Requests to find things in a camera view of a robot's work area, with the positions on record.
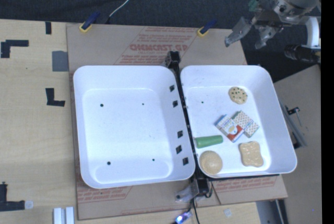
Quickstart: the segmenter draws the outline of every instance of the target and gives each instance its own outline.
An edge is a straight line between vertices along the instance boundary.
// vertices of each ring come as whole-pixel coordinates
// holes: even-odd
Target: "small box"
[[[254,122],[247,114],[243,111],[238,111],[233,117],[233,121],[242,127],[245,131],[245,135],[250,138],[259,129],[259,125]]]
[[[216,127],[233,143],[236,142],[237,139],[244,133],[242,127],[235,123],[227,115],[224,115],[218,120]]]

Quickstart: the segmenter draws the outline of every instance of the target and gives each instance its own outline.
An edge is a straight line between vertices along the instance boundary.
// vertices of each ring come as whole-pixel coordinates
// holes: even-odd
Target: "white tray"
[[[212,150],[223,161],[222,170],[212,178],[282,174],[292,172],[297,159],[268,72],[251,65],[240,66],[188,66],[181,72],[181,81],[192,135],[194,138],[221,134],[215,127],[217,120],[227,115],[232,117],[242,110],[260,128],[248,138],[242,135],[231,142],[223,135],[223,143],[196,148],[197,157]],[[246,103],[237,104],[229,97],[231,87],[246,90]],[[257,141],[260,144],[264,164],[261,167],[244,166],[239,144]]]
[[[93,188],[188,179],[195,171],[174,74],[83,66],[74,74],[80,170]]]
[[[214,178],[289,173],[296,156],[269,74],[259,66],[189,66],[181,72],[193,137],[218,135],[215,122],[243,110],[260,129],[196,149],[223,160]],[[246,89],[233,103],[228,90]],[[162,66],[83,66],[74,74],[81,176],[93,188],[184,180],[195,160],[174,74]],[[238,144],[260,143],[264,165],[245,167]]]

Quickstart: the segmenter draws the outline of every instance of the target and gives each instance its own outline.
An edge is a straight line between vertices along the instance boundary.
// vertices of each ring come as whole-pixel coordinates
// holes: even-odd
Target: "blue light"
[[[176,222],[177,222],[177,224],[181,224],[182,222],[182,219],[183,219],[183,217],[182,216],[178,216],[177,218],[176,218]]]

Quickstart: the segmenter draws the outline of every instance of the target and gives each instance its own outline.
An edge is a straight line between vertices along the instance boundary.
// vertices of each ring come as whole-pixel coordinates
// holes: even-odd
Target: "cardboard sheet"
[[[175,193],[183,190],[188,181],[102,190],[85,185],[79,168],[73,74],[84,65],[161,65],[168,51],[180,52],[180,68],[188,65],[246,65],[240,43],[226,48],[224,39],[231,31],[223,29],[210,29],[200,38],[195,28],[94,25],[83,34],[79,25],[67,25],[78,218],[186,209],[188,203],[175,202]],[[215,181],[213,187],[213,195],[198,201],[199,207],[287,197],[280,175]]]

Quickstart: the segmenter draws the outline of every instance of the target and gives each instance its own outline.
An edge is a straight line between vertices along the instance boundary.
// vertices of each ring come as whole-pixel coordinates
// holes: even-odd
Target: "toy bread slice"
[[[261,167],[263,165],[260,144],[258,142],[241,143],[239,150],[244,166]]]

